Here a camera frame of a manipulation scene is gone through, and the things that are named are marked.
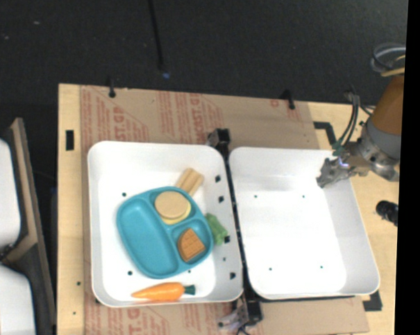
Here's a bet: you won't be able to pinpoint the blue divided plate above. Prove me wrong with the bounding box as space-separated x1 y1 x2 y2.
113 184 217 282

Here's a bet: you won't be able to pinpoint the round tan biscuit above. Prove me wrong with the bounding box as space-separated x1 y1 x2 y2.
153 189 193 227

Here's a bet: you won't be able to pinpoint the orange carrot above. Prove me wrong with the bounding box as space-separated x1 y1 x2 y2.
131 280 196 304

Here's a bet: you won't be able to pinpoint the green toy vegetable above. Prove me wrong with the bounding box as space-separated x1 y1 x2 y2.
203 212 230 247

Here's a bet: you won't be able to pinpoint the brown waffle slice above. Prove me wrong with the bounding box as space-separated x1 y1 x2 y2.
176 227 208 263

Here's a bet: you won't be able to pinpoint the tan bread sticks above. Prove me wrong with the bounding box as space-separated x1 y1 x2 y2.
174 166 205 198

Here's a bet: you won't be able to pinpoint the thin black rod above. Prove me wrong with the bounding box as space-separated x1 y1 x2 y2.
212 142 264 305

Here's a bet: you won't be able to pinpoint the brown cardboard board red print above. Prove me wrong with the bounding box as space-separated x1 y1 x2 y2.
68 85 381 335

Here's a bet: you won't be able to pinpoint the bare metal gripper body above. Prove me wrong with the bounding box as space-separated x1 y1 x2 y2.
342 138 402 183

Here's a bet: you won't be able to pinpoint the white plastic tray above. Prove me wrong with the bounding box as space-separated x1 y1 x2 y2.
221 145 387 306
80 139 251 313

